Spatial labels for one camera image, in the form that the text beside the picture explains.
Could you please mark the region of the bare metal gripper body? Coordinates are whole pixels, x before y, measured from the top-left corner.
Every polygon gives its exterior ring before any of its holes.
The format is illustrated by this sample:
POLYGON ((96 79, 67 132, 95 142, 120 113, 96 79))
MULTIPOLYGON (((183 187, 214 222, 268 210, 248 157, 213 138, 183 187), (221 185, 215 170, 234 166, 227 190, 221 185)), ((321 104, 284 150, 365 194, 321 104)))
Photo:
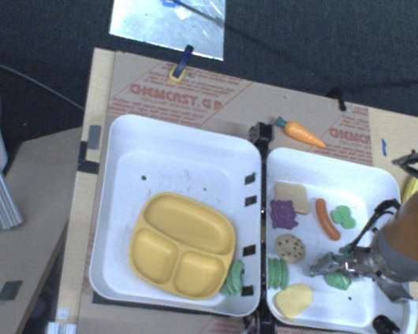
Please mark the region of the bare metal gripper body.
POLYGON ((367 247, 356 247, 345 259, 342 269, 352 276, 365 276, 372 280, 383 277, 383 256, 367 247))

